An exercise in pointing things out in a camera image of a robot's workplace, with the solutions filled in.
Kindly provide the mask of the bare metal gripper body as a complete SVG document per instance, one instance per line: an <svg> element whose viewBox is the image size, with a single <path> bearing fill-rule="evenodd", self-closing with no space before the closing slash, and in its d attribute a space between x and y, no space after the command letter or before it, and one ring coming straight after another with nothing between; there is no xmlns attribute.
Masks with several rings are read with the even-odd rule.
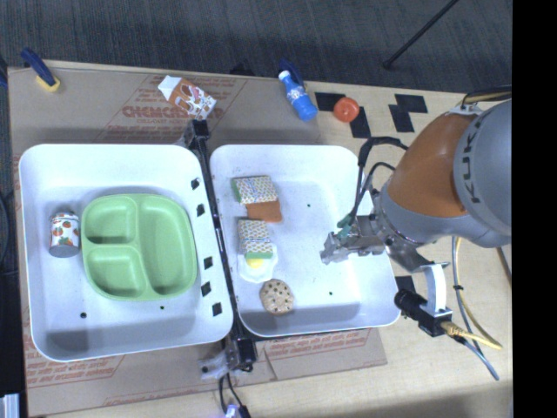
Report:
<svg viewBox="0 0 557 418"><path fill-rule="evenodd" d="M410 273L431 264L419 254L419 245L369 216L357 216L346 238L346 249L360 256L386 252L389 258Z"/></svg>

